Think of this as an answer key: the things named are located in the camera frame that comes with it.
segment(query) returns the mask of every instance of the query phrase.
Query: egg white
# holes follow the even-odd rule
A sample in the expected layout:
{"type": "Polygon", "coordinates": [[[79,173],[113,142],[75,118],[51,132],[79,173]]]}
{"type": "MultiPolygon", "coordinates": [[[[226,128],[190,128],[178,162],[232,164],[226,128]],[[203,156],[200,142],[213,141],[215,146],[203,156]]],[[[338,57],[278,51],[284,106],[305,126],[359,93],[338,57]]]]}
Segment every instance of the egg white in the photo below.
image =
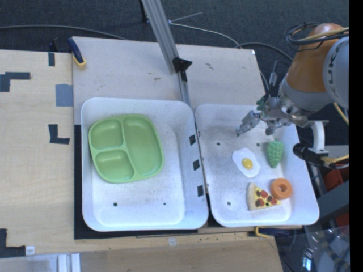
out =
{"type": "Polygon", "coordinates": [[[233,151],[232,160],[237,168],[247,177],[254,177],[260,172],[261,165],[257,161],[255,154],[247,147],[233,151]],[[244,158],[248,158],[252,161],[253,165],[251,169],[247,169],[242,165],[242,160],[244,158]]]}

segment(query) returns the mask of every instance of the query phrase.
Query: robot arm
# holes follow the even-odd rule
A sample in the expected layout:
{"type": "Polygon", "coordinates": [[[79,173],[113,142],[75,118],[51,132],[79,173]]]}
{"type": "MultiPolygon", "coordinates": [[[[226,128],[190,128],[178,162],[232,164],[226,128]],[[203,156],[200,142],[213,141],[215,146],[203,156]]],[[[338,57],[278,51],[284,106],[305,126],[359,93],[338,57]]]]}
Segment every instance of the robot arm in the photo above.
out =
{"type": "Polygon", "coordinates": [[[236,128],[237,136],[251,130],[260,120],[266,122],[266,135],[277,128],[295,124],[312,127],[314,146],[296,146],[294,153],[316,165],[324,165],[321,157],[324,129],[309,117],[329,103],[349,109],[349,28],[333,23],[304,24],[289,28],[286,40],[299,45],[297,54],[282,82],[278,95],[263,96],[257,102],[257,111],[250,111],[236,128]],[[310,34],[299,40],[293,35],[310,27],[310,34]]]}

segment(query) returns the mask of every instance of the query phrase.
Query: toy food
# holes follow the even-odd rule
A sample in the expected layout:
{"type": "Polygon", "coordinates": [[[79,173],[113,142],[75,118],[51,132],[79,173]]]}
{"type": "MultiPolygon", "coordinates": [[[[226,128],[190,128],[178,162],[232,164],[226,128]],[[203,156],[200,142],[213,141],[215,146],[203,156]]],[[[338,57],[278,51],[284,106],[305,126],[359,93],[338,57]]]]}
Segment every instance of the toy food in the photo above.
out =
{"type": "Polygon", "coordinates": [[[232,160],[247,177],[254,177],[260,172],[261,165],[255,154],[247,147],[233,151],[232,160]]]}
{"type": "Polygon", "coordinates": [[[267,159],[272,168],[276,168],[284,153],[284,143],[275,139],[267,144],[267,159]]]}
{"type": "Polygon", "coordinates": [[[277,178],[270,186],[271,194],[277,199],[286,199],[293,193],[290,182],[285,178],[277,178]]]}
{"type": "Polygon", "coordinates": [[[281,202],[251,182],[247,187],[248,209],[257,210],[280,205],[281,202]]]}

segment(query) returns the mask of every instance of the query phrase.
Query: yellow cable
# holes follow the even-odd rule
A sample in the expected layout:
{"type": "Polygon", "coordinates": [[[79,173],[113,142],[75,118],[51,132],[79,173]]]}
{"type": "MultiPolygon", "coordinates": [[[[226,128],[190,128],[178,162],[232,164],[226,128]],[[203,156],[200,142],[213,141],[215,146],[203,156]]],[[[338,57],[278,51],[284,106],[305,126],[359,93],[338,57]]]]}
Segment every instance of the yellow cable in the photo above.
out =
{"type": "MultiPolygon", "coordinates": [[[[343,111],[339,108],[338,104],[336,102],[333,103],[333,106],[335,107],[335,109],[338,111],[339,115],[343,118],[343,120],[345,121],[345,123],[347,123],[347,125],[349,126],[349,120],[348,118],[345,116],[345,114],[343,113],[343,111]]],[[[326,163],[326,164],[332,164],[332,163],[337,163],[339,161],[342,161],[344,159],[348,159],[349,158],[349,154],[341,156],[341,157],[336,157],[336,158],[332,158],[332,157],[322,157],[322,160],[326,163]]]]}
{"type": "Polygon", "coordinates": [[[318,39],[318,38],[320,38],[322,36],[335,35],[337,33],[346,32],[346,31],[349,31],[349,27],[345,27],[345,28],[341,28],[341,29],[335,29],[335,30],[331,30],[331,31],[323,32],[323,33],[318,33],[316,35],[312,35],[312,36],[308,36],[308,37],[304,37],[302,39],[299,39],[299,41],[318,39]]]}

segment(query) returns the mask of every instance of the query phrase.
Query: green plate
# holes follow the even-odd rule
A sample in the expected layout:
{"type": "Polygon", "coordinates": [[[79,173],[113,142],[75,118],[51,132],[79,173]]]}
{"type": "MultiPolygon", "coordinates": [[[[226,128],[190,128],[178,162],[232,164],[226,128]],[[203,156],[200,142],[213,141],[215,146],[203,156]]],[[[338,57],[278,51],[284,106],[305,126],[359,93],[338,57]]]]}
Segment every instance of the green plate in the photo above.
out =
{"type": "Polygon", "coordinates": [[[113,116],[93,123],[88,142],[98,174],[111,183],[146,179],[164,166],[155,126],[140,114],[113,116]]]}

